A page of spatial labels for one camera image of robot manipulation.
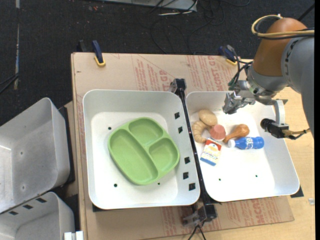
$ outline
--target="blue bottle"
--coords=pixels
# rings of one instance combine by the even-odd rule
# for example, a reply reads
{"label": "blue bottle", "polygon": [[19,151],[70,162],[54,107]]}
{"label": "blue bottle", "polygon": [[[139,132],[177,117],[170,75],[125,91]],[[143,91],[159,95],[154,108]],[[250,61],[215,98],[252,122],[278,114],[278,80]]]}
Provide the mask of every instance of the blue bottle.
{"label": "blue bottle", "polygon": [[262,137],[242,137],[239,139],[230,139],[228,141],[229,148],[237,147],[241,150],[261,149],[265,145]]}

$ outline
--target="white bin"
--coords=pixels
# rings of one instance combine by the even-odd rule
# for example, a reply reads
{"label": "white bin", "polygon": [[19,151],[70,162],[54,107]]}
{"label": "white bin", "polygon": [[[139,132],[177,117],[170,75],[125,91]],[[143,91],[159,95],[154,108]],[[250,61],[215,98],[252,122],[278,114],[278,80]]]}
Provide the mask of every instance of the white bin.
{"label": "white bin", "polygon": [[0,213],[64,184],[66,122],[43,98],[0,127]]}
{"label": "white bin", "polygon": [[[198,174],[183,105],[177,95],[167,91],[91,90],[83,98],[83,115],[88,190],[95,206],[104,210],[184,206],[198,200]],[[180,152],[178,165],[148,185],[127,180],[107,146],[113,130],[140,117],[156,120]]]}
{"label": "white bin", "polygon": [[1,240],[62,240],[74,231],[72,210],[53,192],[0,214]]}
{"label": "white bin", "polygon": [[[292,195],[300,183],[294,164],[283,138],[275,138],[260,127],[264,118],[275,119],[272,106],[256,102],[238,109],[234,114],[222,111],[226,91],[191,92],[186,97],[190,124],[199,120],[198,111],[208,109],[217,116],[218,124],[229,134],[239,124],[249,127],[251,137],[263,137],[261,149],[241,150],[224,145],[216,166],[201,160],[200,168],[205,189],[209,196],[219,202],[257,199]],[[208,138],[207,130],[203,136]],[[195,143],[200,158],[204,143]]]}

